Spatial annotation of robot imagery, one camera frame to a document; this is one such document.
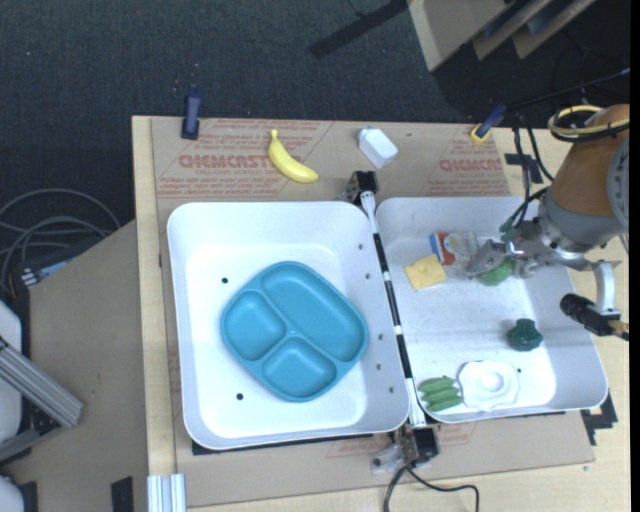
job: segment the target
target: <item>white tray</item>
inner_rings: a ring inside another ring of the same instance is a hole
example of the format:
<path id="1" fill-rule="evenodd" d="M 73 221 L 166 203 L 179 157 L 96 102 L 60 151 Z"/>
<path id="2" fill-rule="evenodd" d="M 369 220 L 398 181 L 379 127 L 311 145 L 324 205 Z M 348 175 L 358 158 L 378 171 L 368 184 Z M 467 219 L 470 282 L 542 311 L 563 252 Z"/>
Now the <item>white tray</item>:
<path id="1" fill-rule="evenodd" d="M 384 282 L 364 213 L 342 202 L 191 203 L 167 227 L 186 428 L 213 450 L 387 432 L 408 397 Z M 254 275 L 280 261 L 308 265 L 363 315 L 360 361 L 309 402 L 279 398 L 220 337 L 220 315 Z"/>
<path id="2" fill-rule="evenodd" d="M 432 253 L 432 233 L 473 231 L 481 245 L 495 239 L 520 203 L 506 197 L 393 198 L 378 208 L 416 384 L 443 375 L 455 378 L 471 361 L 506 362 L 518 372 L 514 404 L 487 412 L 462 404 L 432 413 L 439 421 L 587 409 L 606 398 L 607 380 L 591 335 L 560 310 L 560 299 L 574 291 L 565 267 L 545 267 L 529 279 L 511 276 L 488 286 L 469 280 L 454 265 L 445 267 L 445 282 L 417 291 L 404 273 L 404 266 Z M 518 318 L 535 321 L 544 336 L 538 348 L 519 352 L 508 346 L 506 332 Z"/>

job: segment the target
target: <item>yellow banana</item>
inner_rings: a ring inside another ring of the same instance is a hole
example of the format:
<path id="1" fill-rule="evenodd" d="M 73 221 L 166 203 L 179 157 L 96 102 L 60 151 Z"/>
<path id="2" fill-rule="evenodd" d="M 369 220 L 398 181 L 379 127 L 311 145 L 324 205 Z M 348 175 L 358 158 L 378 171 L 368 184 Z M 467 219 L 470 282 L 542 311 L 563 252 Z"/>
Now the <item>yellow banana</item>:
<path id="1" fill-rule="evenodd" d="M 313 169 L 301 164 L 289 154 L 278 139 L 278 130 L 271 130 L 271 142 L 269 143 L 269 160 L 287 178 L 299 183 L 312 183 L 319 176 Z"/>

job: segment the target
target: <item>dark green object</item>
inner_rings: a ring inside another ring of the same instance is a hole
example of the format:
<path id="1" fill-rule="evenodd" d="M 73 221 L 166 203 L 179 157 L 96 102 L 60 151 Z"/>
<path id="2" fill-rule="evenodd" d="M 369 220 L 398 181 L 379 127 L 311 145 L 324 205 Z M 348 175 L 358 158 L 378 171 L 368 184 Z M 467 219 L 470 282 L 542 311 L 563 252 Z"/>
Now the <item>dark green object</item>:
<path id="1" fill-rule="evenodd" d="M 507 277 L 513 274 L 516 262 L 513 258 L 505 258 L 500 265 L 478 276 L 479 279 L 491 286 L 498 286 Z"/>
<path id="2" fill-rule="evenodd" d="M 442 411 L 462 403 L 462 395 L 457 381 L 451 377 L 437 377 L 425 380 L 418 390 L 422 391 L 422 399 L 427 402 L 430 411 Z"/>
<path id="3" fill-rule="evenodd" d="M 542 334 L 536 330 L 536 324 L 528 318 L 521 318 L 516 326 L 507 332 L 507 339 L 512 348 L 520 351 L 533 350 L 542 343 Z"/>

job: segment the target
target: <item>yellow block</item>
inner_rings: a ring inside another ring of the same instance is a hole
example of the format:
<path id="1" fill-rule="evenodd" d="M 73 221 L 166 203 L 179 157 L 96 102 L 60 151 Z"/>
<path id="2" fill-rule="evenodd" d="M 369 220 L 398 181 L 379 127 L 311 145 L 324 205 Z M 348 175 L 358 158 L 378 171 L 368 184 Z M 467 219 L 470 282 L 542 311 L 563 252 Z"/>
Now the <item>yellow block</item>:
<path id="1" fill-rule="evenodd" d="M 404 271 L 414 290 L 441 283 L 447 279 L 447 274 L 435 254 L 407 265 Z"/>

